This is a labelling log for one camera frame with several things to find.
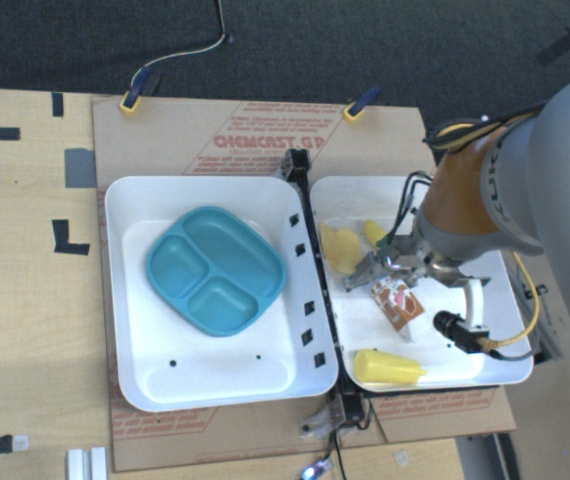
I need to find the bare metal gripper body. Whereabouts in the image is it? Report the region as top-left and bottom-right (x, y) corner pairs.
(377, 234), (462, 285)

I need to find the orange and white packet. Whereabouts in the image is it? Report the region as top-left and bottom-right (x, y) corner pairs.
(368, 274), (426, 343)

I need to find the pale yellow crisp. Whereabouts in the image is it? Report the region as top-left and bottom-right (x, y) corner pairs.
(318, 222), (364, 276)

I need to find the small yellow wedge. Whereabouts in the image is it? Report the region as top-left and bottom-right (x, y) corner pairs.
(362, 218), (389, 250)

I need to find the white plastic tray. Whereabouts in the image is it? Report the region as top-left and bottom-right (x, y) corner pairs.
(309, 174), (536, 395)
(104, 175), (341, 414)

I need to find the yellow squeeze bottle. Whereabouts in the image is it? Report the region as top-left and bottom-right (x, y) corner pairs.
(352, 348), (428, 386)

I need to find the blue divided plate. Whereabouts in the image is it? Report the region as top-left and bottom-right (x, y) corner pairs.
(145, 205), (288, 339)

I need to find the brown cardboard board red print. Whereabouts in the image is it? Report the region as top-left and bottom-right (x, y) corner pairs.
(90, 95), (517, 473)

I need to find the black cylinder on white bracket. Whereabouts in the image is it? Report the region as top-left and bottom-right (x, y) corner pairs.
(432, 276), (491, 355)

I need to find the black block with thin wires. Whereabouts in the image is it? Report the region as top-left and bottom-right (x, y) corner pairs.
(278, 148), (313, 185)
(333, 388), (372, 428)

